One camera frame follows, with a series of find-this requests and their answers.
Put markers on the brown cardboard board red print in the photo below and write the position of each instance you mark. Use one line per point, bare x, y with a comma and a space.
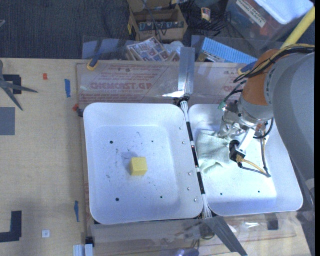
120, 85

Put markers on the white plastic tray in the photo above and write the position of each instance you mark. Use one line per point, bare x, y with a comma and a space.
240, 192
140, 190

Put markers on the black cylinder on white bracket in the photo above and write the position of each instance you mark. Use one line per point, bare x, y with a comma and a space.
236, 150

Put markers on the yellow cube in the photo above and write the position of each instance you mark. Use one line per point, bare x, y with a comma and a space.
138, 166

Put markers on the pale green cloth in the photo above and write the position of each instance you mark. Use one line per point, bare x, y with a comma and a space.
212, 150

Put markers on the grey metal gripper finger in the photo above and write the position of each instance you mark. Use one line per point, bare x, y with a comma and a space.
223, 130
237, 133

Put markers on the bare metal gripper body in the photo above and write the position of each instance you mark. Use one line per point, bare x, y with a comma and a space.
236, 118

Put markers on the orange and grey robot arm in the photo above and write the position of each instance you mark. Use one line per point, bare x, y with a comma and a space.
290, 100

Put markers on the thin black and white rod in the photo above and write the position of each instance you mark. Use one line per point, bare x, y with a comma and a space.
192, 140

